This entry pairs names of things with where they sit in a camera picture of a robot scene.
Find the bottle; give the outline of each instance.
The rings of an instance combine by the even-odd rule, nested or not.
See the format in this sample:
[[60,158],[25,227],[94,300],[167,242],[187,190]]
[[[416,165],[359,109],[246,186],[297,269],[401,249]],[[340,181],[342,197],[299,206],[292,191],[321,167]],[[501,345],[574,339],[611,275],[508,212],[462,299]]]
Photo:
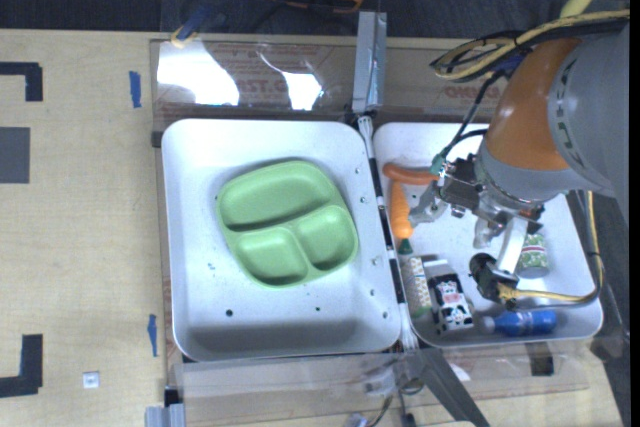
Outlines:
[[488,333],[499,332],[507,336],[551,333],[555,329],[557,322],[554,310],[505,311],[497,317],[484,317],[482,320]]

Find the black square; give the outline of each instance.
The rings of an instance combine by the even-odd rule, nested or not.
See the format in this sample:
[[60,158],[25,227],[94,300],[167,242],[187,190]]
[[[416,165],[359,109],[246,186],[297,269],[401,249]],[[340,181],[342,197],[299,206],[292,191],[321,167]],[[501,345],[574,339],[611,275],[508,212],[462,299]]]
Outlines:
[[29,183],[31,129],[0,127],[0,183]]

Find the green divided plate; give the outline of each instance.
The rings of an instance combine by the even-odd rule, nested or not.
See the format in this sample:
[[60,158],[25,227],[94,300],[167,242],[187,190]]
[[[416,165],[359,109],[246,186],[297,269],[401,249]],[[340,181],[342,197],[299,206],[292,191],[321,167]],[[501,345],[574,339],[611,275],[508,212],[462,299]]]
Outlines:
[[335,271],[358,251],[340,191],[310,162],[269,165],[227,182],[218,223],[233,256],[256,283],[300,285]]

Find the black corner marker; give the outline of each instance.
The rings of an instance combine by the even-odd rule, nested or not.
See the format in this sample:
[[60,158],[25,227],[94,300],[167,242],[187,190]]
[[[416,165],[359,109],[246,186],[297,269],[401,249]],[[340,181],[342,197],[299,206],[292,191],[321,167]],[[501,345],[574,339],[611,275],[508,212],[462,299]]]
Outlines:
[[38,63],[0,62],[0,75],[23,75],[25,86],[25,101],[41,102],[42,67]]
[[20,373],[0,377],[0,398],[36,395],[42,387],[42,335],[22,335]]

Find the green plate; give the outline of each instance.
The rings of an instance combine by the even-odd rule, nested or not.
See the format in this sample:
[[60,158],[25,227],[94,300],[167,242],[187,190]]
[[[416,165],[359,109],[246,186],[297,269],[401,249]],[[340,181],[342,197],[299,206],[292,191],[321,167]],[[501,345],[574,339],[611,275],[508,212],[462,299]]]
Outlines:
[[230,180],[218,194],[216,212],[231,254],[267,287],[320,278],[358,251],[340,191],[310,162],[281,162]]

